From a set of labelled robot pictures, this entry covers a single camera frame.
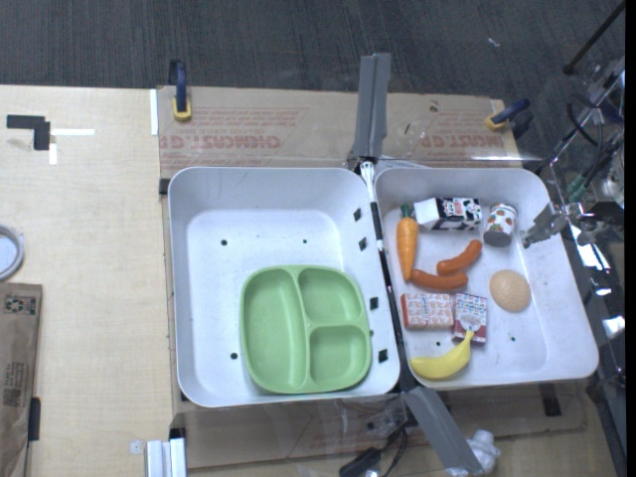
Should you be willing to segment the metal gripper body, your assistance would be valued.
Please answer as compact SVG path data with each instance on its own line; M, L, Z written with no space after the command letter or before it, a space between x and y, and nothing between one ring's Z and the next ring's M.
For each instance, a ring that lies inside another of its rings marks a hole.
M578 228L577 244L592 244L597 235L609 227L624 226L624 210L615 202L595 202L591 207L584 203L569 203L565 212L570 224Z

